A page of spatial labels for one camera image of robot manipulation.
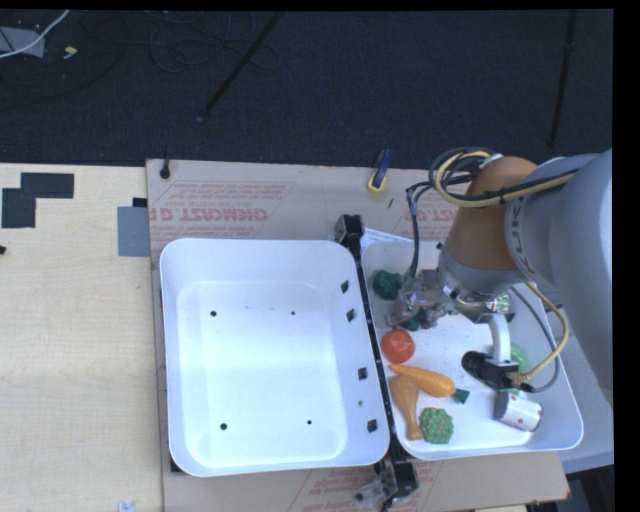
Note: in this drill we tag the orange carrot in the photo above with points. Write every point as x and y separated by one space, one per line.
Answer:
430 381

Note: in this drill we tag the green broccoli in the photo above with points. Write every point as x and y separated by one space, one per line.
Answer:
386 284

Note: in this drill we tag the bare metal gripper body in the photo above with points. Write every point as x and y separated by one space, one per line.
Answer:
431 291

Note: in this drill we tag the white can with orange dots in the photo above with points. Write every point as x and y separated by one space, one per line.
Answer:
522 414

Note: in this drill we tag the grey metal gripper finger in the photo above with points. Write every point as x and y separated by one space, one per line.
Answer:
397 314
434 318

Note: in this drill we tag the black cylinder on white bracket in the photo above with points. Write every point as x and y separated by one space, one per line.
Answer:
487 369

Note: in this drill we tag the green red white packet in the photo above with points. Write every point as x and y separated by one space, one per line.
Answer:
499 302

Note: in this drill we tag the light green round toy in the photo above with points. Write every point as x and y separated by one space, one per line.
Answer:
519 356

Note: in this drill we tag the brown cardboard board red print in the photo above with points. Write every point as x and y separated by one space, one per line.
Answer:
280 210

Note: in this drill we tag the tan chicken drumstick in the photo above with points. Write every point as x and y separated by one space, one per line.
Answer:
406 400

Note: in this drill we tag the green grapes with orange dots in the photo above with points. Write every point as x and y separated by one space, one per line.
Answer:
436 426

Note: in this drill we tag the red tomato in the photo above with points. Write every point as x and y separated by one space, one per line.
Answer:
397 346

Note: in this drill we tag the white plastic tray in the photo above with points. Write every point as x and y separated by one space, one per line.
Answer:
475 425
270 370

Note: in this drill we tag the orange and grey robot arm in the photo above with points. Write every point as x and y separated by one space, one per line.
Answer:
560 225

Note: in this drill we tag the dark green toy vegetable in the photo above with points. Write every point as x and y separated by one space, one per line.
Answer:
413 324

